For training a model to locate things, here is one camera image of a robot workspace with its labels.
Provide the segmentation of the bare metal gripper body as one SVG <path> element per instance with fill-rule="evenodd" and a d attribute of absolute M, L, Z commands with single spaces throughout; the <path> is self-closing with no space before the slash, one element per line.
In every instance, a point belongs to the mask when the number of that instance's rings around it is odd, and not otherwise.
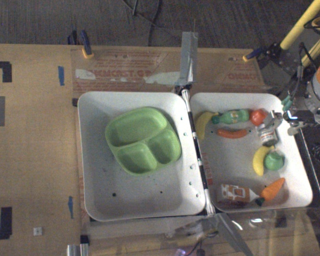
<path fill-rule="evenodd" d="M 283 100 L 283 118 L 289 123 L 300 121 L 305 127 L 320 125 L 320 102 L 308 98 L 285 98 Z"/>

